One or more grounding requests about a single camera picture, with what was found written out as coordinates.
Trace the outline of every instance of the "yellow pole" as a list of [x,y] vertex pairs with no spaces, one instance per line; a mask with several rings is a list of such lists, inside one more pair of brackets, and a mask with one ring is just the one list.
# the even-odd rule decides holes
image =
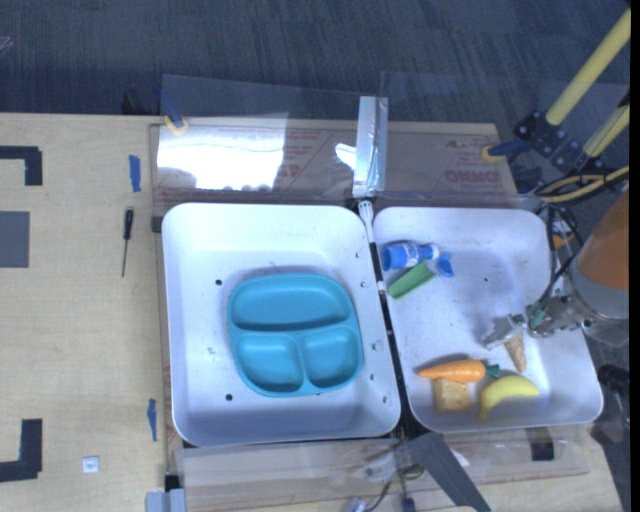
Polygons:
[[631,38],[631,8],[616,22],[600,45],[584,63],[578,74],[569,83],[545,119],[552,126],[560,126],[605,68]]
[[620,132],[629,125],[631,104],[618,107],[613,115],[594,133],[584,145],[584,152],[591,158],[596,158]]

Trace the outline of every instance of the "bread slice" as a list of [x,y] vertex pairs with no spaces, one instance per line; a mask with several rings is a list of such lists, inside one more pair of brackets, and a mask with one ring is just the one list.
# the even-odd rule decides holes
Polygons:
[[433,382],[436,410],[440,412],[469,412],[471,397],[469,388],[462,382],[436,379]]

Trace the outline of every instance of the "wooden table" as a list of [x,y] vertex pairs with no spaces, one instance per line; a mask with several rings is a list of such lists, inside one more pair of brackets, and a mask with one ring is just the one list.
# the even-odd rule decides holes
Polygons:
[[[149,127],[159,122],[0,114],[0,144],[38,146],[44,169],[42,186],[25,186],[23,162],[0,160],[0,211],[30,212],[29,267],[0,268],[0,461],[18,459],[21,420],[43,421],[42,471],[37,479],[0,483],[1,511],[144,510],[146,493],[164,486],[149,172]],[[130,155],[141,161],[137,193]],[[135,220],[123,278],[129,206]],[[157,441],[147,417],[150,399],[157,405]],[[482,485],[480,492],[494,510],[621,510],[602,449],[589,436],[584,455],[587,474]],[[83,458],[92,456],[99,457],[99,471],[85,473]],[[379,510],[394,510],[391,501]],[[421,510],[451,506],[439,490],[417,493],[416,502]]]

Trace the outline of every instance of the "orange carrot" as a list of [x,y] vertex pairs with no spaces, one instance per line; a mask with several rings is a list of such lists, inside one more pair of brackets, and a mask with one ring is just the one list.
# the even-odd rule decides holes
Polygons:
[[487,367],[482,361],[477,359],[463,359],[461,361],[451,361],[431,368],[424,368],[418,371],[420,377],[426,379],[449,379],[456,382],[478,382],[485,375],[498,377],[500,368],[498,365]]

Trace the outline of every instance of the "gray square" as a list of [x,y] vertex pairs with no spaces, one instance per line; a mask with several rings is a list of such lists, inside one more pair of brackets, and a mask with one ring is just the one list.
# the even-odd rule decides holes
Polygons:
[[29,267],[29,212],[0,212],[0,268]]

